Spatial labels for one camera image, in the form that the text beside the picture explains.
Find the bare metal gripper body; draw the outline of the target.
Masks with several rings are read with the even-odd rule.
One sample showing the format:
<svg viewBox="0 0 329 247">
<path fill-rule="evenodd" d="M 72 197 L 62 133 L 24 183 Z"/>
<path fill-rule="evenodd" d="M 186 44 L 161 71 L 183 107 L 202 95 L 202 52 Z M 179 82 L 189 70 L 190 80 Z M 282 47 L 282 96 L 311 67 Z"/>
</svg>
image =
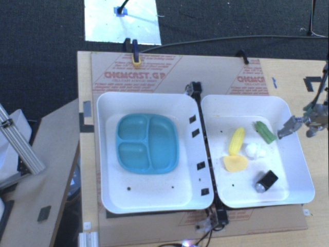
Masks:
<svg viewBox="0 0 329 247">
<path fill-rule="evenodd" d="M 316 104 L 308 117 L 308 126 L 317 128 L 328 127 L 328 105 Z"/>
</svg>

